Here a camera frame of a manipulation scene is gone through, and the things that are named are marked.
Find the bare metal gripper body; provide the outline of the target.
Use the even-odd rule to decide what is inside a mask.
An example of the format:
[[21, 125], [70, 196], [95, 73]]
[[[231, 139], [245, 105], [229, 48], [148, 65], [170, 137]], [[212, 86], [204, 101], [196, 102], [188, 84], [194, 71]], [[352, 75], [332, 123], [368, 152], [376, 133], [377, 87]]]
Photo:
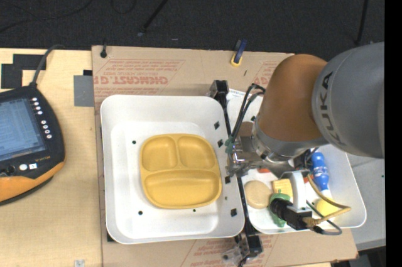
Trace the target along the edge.
[[283, 157], [253, 136], [240, 136], [235, 140], [233, 163], [249, 168], [268, 168], [282, 164]]

